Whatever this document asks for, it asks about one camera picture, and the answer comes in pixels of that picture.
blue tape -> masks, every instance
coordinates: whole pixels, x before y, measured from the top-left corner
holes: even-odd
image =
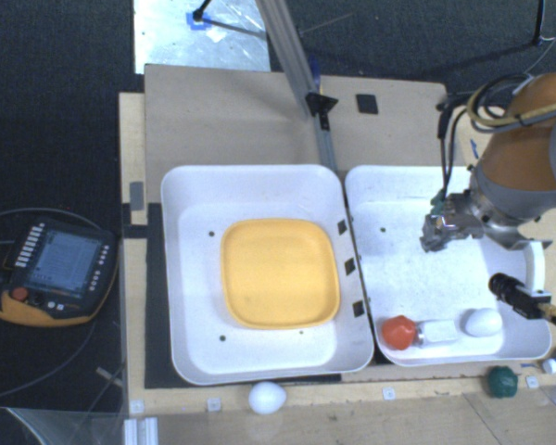
[[[309,55],[308,57],[309,67],[311,69],[311,74],[313,75],[313,82],[317,91],[321,91],[322,87],[322,73],[319,69],[319,61],[314,55]]]
[[[194,30],[195,32],[201,32],[202,30],[207,30],[208,28],[212,27],[211,23],[206,23],[204,20],[209,19],[209,15],[204,12],[202,15],[202,21],[194,21],[194,14],[192,12],[188,12],[185,14],[185,20],[189,27]]]
[[[473,139],[470,139],[470,144],[472,145],[472,152],[474,152],[475,159],[480,159],[480,156],[478,155],[477,145],[475,144],[475,141]]]

red tomato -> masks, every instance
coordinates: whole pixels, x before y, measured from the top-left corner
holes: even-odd
[[[396,350],[405,350],[416,336],[416,323],[399,315],[385,320],[381,332],[385,343]]]

yellow square plate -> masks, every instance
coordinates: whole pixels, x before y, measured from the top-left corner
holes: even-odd
[[[328,235],[314,222],[236,222],[221,243],[224,299],[234,319],[259,329],[302,328],[331,320],[340,285]]]

white bin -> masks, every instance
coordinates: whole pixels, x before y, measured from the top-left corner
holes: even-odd
[[[469,172],[456,168],[449,193],[462,192],[468,180]],[[524,281],[522,251],[510,252],[487,237],[423,251],[424,216],[441,185],[440,168],[360,166],[347,175],[352,227],[379,348],[403,366],[545,356],[551,344],[547,322],[526,320],[488,289],[490,276],[498,272]],[[466,316],[482,308],[500,313],[502,330],[491,337],[463,333]],[[383,341],[381,324],[401,314],[415,322],[453,320],[459,338],[433,348],[394,350]]]
[[[197,385],[356,371],[373,356],[342,185],[317,165],[184,166],[161,187],[177,372]],[[228,312],[221,284],[221,239],[233,223],[287,218],[317,223],[330,237],[340,308],[309,328],[260,330]]]

dark carpet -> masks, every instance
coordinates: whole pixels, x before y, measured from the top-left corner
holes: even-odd
[[[287,1],[326,74],[473,90],[524,70],[548,47],[530,44],[537,0]],[[555,32],[556,0],[548,0],[544,34]],[[555,70],[556,45],[535,73]],[[0,211],[71,210],[119,234],[118,93],[142,90],[133,73],[133,0],[0,0]],[[0,239],[29,219],[1,221]],[[4,254],[0,248],[0,263]],[[0,392],[59,366],[90,329],[0,322]],[[86,410],[106,384],[96,367],[112,372],[121,361],[116,285],[74,362],[0,405]],[[95,409],[116,411],[121,398],[110,388]]]

